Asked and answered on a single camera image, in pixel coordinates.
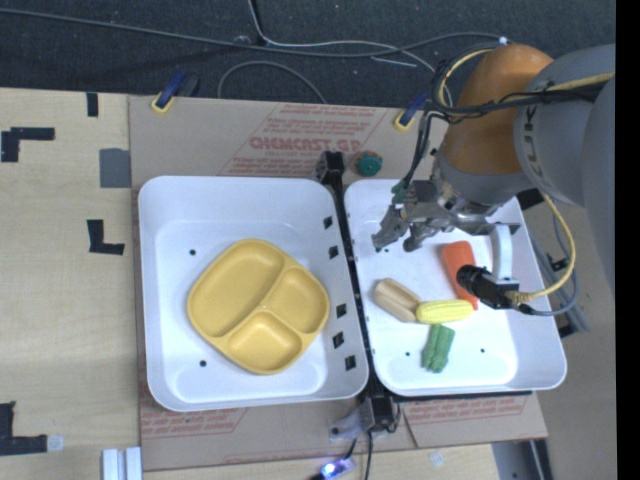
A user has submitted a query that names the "white plastic tray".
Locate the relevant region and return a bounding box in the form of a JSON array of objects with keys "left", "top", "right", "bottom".
[
  {"left": 343, "top": 177, "right": 568, "bottom": 398},
  {"left": 137, "top": 175, "right": 370, "bottom": 413}
]

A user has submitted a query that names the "black cylinder on white bracket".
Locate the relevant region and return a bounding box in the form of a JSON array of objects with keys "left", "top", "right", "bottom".
[{"left": 455, "top": 221, "right": 522, "bottom": 311}]

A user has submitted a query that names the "black block with wires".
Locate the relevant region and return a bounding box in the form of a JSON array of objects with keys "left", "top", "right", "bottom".
[
  {"left": 355, "top": 395, "right": 401, "bottom": 434},
  {"left": 317, "top": 150, "right": 347, "bottom": 185}
]

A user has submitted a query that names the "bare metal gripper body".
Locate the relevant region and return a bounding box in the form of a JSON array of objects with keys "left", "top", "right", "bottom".
[{"left": 400, "top": 179, "right": 501, "bottom": 237}]

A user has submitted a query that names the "orange carrot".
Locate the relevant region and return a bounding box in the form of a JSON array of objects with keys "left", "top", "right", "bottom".
[{"left": 440, "top": 240, "right": 480, "bottom": 312}]

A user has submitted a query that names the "green and orange round toy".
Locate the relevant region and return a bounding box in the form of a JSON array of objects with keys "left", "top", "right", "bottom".
[{"left": 354, "top": 150, "right": 384, "bottom": 177}]

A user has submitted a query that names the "yellow divided plate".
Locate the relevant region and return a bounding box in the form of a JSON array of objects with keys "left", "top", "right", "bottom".
[{"left": 185, "top": 238, "right": 332, "bottom": 375}]

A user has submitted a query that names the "yellow corn cob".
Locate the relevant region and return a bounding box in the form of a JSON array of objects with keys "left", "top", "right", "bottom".
[{"left": 415, "top": 298, "right": 475, "bottom": 325}]

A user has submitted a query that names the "tan hot dog bun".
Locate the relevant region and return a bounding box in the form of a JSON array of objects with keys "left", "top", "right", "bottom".
[{"left": 372, "top": 277, "right": 424, "bottom": 324}]

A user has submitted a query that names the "brown cardboard board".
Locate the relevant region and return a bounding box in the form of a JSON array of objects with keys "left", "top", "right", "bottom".
[{"left": 127, "top": 94, "right": 550, "bottom": 472}]

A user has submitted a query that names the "green asparagus bundle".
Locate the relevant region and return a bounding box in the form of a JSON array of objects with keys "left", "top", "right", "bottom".
[{"left": 421, "top": 323, "right": 457, "bottom": 374}]

